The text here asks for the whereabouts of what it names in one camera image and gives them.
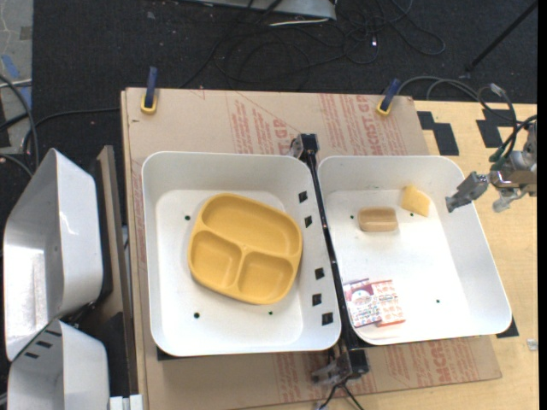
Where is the beige bread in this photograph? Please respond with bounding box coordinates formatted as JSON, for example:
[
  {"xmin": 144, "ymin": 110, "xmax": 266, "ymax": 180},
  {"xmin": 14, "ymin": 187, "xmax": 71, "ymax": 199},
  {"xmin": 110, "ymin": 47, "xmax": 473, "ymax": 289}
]
[{"xmin": 357, "ymin": 206, "xmax": 399, "ymax": 233}]

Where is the brown cardboard board red print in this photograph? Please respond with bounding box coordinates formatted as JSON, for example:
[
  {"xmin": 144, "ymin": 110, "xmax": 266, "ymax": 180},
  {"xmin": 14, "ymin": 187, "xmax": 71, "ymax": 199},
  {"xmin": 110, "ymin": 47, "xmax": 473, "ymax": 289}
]
[{"xmin": 121, "ymin": 86, "xmax": 503, "ymax": 410}]

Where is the orange and white packet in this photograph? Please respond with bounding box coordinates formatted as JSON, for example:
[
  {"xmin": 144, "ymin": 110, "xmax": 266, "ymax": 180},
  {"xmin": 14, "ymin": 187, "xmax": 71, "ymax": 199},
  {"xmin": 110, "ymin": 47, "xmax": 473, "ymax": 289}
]
[{"xmin": 369, "ymin": 278, "xmax": 407, "ymax": 328}]

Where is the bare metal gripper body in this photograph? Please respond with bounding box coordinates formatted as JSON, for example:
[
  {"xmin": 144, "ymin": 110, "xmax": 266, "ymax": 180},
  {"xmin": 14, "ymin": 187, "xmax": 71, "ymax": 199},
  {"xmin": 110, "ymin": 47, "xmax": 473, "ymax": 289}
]
[{"xmin": 490, "ymin": 149, "xmax": 538, "ymax": 196}]

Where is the yellow divided plate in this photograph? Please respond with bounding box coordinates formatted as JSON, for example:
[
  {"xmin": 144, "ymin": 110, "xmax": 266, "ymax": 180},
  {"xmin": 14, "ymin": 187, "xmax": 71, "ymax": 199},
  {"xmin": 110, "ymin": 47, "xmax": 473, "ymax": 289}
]
[{"xmin": 186, "ymin": 192, "xmax": 304, "ymax": 306}]

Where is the thin black rod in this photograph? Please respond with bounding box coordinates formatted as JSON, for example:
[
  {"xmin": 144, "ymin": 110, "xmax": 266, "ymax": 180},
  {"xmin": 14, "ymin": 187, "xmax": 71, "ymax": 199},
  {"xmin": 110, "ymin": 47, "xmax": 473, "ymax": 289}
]
[{"xmin": 306, "ymin": 154, "xmax": 362, "ymax": 352}]

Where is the white plastic tray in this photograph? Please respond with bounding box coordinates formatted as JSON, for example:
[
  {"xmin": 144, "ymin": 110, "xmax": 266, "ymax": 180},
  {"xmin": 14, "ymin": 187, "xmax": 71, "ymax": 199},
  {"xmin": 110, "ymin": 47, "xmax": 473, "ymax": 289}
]
[
  {"xmin": 317, "ymin": 155, "xmax": 513, "ymax": 346},
  {"xmin": 140, "ymin": 150, "xmax": 343, "ymax": 357},
  {"xmin": 2, "ymin": 147, "xmax": 113, "ymax": 362},
  {"xmin": 6, "ymin": 318, "xmax": 111, "ymax": 410}
]

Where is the black block with thin wires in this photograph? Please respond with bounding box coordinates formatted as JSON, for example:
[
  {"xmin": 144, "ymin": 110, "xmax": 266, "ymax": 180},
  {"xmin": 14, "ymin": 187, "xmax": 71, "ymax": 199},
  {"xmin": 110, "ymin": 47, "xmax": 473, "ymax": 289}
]
[
  {"xmin": 311, "ymin": 347, "xmax": 370, "ymax": 386},
  {"xmin": 291, "ymin": 132, "xmax": 321, "ymax": 161}
]

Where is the white and maroon packet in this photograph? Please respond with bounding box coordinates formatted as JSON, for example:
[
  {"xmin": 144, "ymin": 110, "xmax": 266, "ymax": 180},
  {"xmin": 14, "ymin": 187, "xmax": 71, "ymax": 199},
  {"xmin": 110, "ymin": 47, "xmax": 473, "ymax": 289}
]
[{"xmin": 342, "ymin": 278, "xmax": 384, "ymax": 329}]

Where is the yellow cheese wedge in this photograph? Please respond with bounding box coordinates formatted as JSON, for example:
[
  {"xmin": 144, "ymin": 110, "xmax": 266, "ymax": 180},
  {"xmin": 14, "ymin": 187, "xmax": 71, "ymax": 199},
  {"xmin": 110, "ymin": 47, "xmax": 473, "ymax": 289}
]
[{"xmin": 400, "ymin": 184, "xmax": 432, "ymax": 218}]

